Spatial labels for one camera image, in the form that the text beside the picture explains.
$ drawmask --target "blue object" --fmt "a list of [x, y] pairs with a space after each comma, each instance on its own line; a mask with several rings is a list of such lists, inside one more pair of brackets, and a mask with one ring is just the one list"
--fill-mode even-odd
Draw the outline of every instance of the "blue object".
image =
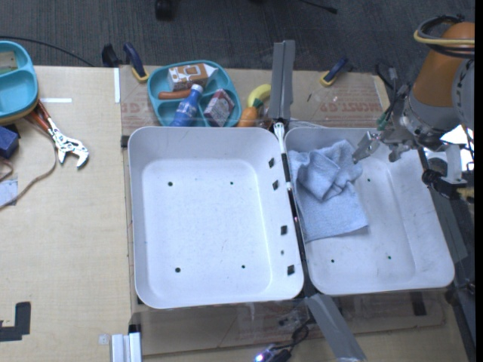
[[210, 60], [194, 60], [191, 62], [182, 62], [182, 63], [175, 63], [170, 64], [167, 66], [160, 67], [153, 72], [148, 79], [148, 96], [149, 101], [154, 109], [154, 113], [159, 120], [159, 123], [162, 126], [169, 126], [169, 124], [173, 121], [174, 114], [177, 110], [178, 105], [180, 104], [179, 99], [177, 100], [160, 100], [158, 98], [158, 94], [160, 91], [170, 91], [170, 86], [168, 83], [168, 70], [172, 67], [176, 66], [185, 66], [186, 64], [197, 64], [197, 63], [205, 63], [209, 66], [218, 68], [218, 72], [215, 76], [211, 79], [208, 85], [205, 87], [203, 94], [200, 98], [198, 104], [198, 116], [196, 119], [191, 123], [191, 126], [196, 127], [211, 127], [206, 118], [203, 116], [203, 111], [208, 106], [211, 97], [215, 93], [215, 91], [219, 88], [225, 90], [225, 92], [229, 95], [232, 99], [233, 103], [235, 104], [235, 108], [232, 110], [231, 114], [229, 115], [226, 123], [223, 127], [232, 127], [235, 126], [239, 119], [240, 115], [242, 114], [242, 106], [240, 104], [240, 98], [236, 92], [235, 86], [232, 83], [232, 80], [223, 69], [222, 66], [216, 64], [215, 62], [211, 62]]
[[190, 126], [198, 112], [198, 102], [202, 96], [203, 87], [194, 84], [189, 96], [182, 100], [174, 113], [174, 119], [170, 126]]
[[327, 73], [326, 76], [324, 76], [324, 81], [326, 83], [329, 83], [332, 79], [335, 78], [335, 75], [346, 65], [348, 59], [346, 57], [343, 57], [340, 59], [334, 67], [331, 68], [331, 70]]
[[17, 150], [18, 135], [6, 127], [0, 127], [0, 157], [10, 158]]
[[12, 41], [0, 41], [0, 54], [12, 55], [11, 69], [0, 74], [0, 125], [24, 117], [37, 104], [38, 83], [30, 55]]
[[311, 152], [288, 152], [306, 243], [368, 225], [353, 184], [362, 175], [361, 163], [352, 160], [354, 151], [341, 140]]
[[147, 78], [148, 73], [144, 69], [143, 62], [141, 62], [141, 58], [139, 57], [137, 51], [134, 49], [134, 46], [127, 41], [126, 43], [124, 43], [122, 49], [126, 53], [126, 63], [131, 63], [133, 65], [133, 69], [137, 73], [138, 80], [143, 80], [144, 78]]

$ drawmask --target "teal compartment tray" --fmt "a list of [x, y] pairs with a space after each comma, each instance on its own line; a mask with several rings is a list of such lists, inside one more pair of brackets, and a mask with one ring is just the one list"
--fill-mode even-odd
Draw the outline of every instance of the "teal compartment tray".
[[0, 124], [7, 124], [32, 111], [37, 103], [38, 83], [30, 55], [22, 46], [0, 41], [0, 54], [2, 66], [16, 65], [11, 71], [2, 69], [0, 73]]
[[235, 107], [233, 108], [231, 114], [229, 115], [228, 119], [224, 127], [232, 127], [238, 123], [240, 119], [240, 115], [242, 114], [242, 106], [240, 105], [240, 98], [236, 92], [235, 86], [232, 83], [232, 80], [223, 69], [222, 66], [216, 64], [215, 62], [211, 62], [210, 60], [193, 60], [191, 62], [182, 62], [182, 63], [175, 63], [170, 64], [168, 66], [160, 67], [154, 70], [149, 79], [148, 79], [148, 95], [149, 100], [151, 101], [152, 107], [154, 108], [154, 112], [156, 117], [159, 120], [159, 123], [162, 126], [169, 126], [171, 121], [174, 118], [174, 113], [180, 101], [182, 99], [176, 100], [160, 100], [158, 99], [158, 93], [160, 91], [170, 91], [170, 87], [168, 84], [168, 70], [172, 67], [177, 66], [184, 66], [186, 64], [195, 64], [195, 63], [205, 63], [209, 66], [218, 68], [217, 73], [208, 83], [208, 86], [205, 87], [203, 90], [202, 98], [198, 104], [198, 113], [196, 114], [196, 118], [192, 123], [192, 127], [213, 127], [211, 126], [206, 118], [203, 116], [203, 111], [208, 106], [211, 97], [215, 93], [216, 90], [222, 88], [225, 92], [229, 95], [232, 99]]

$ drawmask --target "wooden table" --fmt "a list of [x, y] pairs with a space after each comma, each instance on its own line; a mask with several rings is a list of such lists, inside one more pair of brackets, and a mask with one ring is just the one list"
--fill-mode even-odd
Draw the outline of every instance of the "wooden table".
[[[16, 206], [0, 210], [3, 327], [14, 325], [18, 302], [32, 306], [30, 334], [20, 341], [0, 342], [0, 361], [108, 361], [109, 335], [126, 334], [132, 304], [130, 218], [126, 216], [125, 152], [120, 146], [121, 104], [115, 98], [115, 72], [48, 66], [35, 70], [40, 97], [46, 99], [57, 126], [81, 140], [91, 155], [81, 170], [75, 167], [76, 158], [67, 156], [64, 165], [57, 163], [55, 171]], [[246, 98], [248, 87], [253, 88], [260, 74], [267, 77], [267, 72], [234, 72], [241, 97]], [[17, 127], [20, 148], [12, 161], [21, 190], [56, 158], [51, 141], [30, 124], [21, 120]], [[438, 304], [444, 321], [437, 327], [357, 336], [368, 359], [465, 360], [452, 309], [444, 300]], [[259, 350], [252, 346], [148, 360], [236, 362], [251, 360]], [[313, 339], [298, 345], [291, 360], [331, 358], [326, 341]]]

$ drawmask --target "gray cloth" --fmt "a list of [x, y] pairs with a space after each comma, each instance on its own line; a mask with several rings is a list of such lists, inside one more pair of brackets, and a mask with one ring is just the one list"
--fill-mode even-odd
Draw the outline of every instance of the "gray cloth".
[[368, 225], [353, 181], [362, 174], [346, 140], [311, 152], [288, 152], [294, 195], [305, 242], [341, 235]]

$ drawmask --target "brown cord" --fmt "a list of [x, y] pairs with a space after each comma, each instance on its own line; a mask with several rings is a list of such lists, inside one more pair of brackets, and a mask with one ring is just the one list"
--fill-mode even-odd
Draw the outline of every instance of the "brown cord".
[[[41, 131], [39, 127], [36, 127], [34, 125], [34, 128], [37, 131], [39, 131], [44, 137], [46, 137], [49, 140], [51, 140], [51, 137], [48, 136], [43, 131]], [[1, 159], [0, 162], [3, 163], [3, 165], [8, 166], [10, 168], [9, 171], [6, 174], [4, 174], [4, 175], [2, 175], [0, 177], [0, 182], [1, 182], [1, 181], [5, 180], [7, 177], [9, 177], [14, 172], [14, 166], [13, 166], [13, 164], [8, 159], [6, 159], [6, 158], [0, 158], [0, 159]], [[42, 179], [50, 176], [52, 174], [52, 172], [54, 172], [54, 169], [55, 169], [56, 165], [57, 165], [57, 154], [56, 154], [56, 149], [54, 147], [54, 164], [52, 165], [52, 167], [49, 170], [47, 170], [45, 173], [41, 174], [40, 176], [37, 176], [32, 181], [30, 181], [27, 184], [27, 186], [25, 187], [25, 189], [23, 191], [21, 191], [17, 196], [15, 196], [11, 200], [7, 201], [6, 203], [0, 205], [0, 210], [4, 209], [5, 207], [7, 207], [8, 205], [14, 203], [15, 201], [20, 200], [20, 198], [22, 198], [27, 193], [27, 191], [34, 186], [34, 184], [36, 184], [39, 181], [41, 181]]]

